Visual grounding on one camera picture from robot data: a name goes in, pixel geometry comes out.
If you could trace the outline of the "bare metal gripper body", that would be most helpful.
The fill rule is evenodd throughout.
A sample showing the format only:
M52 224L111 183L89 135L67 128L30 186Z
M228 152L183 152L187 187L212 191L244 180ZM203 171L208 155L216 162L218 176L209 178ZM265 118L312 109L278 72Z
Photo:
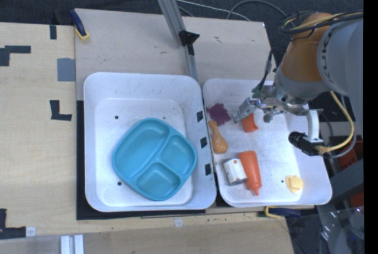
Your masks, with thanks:
M306 115L309 110L305 107L307 100L291 96L278 84L257 85L252 90L253 104L264 113L275 115L288 112L297 116Z

